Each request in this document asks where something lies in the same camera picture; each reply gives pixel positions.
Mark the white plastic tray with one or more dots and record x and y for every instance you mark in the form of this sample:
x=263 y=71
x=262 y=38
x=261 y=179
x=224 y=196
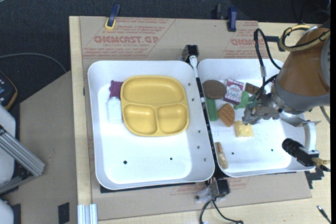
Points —
x=257 y=154
x=147 y=160

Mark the thin black and white rod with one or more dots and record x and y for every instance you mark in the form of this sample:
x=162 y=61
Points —
x=202 y=97

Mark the red and white carton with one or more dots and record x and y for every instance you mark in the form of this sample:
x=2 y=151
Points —
x=233 y=91

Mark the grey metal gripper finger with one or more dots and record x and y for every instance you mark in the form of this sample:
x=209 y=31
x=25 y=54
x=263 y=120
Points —
x=247 y=117
x=257 y=119

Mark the yellow divided plate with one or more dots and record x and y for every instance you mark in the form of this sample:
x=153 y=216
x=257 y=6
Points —
x=153 y=91

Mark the brown cardboard board red print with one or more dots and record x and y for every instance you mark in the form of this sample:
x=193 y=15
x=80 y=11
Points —
x=162 y=34

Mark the green leafy toy vegetable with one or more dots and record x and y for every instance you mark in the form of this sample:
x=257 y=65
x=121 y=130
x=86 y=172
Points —
x=242 y=102

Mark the green toy vegetable stick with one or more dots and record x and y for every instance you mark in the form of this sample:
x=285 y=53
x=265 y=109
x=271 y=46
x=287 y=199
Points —
x=212 y=111

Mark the yellow cheese wedge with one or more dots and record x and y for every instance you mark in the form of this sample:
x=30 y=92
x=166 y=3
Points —
x=243 y=129

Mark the brown chocolate bar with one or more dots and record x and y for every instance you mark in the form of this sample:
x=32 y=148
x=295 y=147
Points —
x=252 y=87

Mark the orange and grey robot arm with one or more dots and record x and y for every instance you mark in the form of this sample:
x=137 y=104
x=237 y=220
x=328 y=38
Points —
x=302 y=73

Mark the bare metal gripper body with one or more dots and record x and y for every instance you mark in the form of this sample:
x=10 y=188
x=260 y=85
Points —
x=270 y=107

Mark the white bottle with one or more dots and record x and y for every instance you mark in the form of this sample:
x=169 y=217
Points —
x=114 y=111

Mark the purple grapes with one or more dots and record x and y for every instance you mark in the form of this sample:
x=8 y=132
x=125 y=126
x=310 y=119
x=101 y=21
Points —
x=115 y=87

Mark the black cylinder on white bracket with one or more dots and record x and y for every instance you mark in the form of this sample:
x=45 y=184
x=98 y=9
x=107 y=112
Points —
x=298 y=150

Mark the orange-brown waffle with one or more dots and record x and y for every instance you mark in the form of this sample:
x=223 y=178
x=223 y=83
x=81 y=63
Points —
x=226 y=115

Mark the brown round biscuit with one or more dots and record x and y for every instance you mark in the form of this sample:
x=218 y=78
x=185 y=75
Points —
x=214 y=89

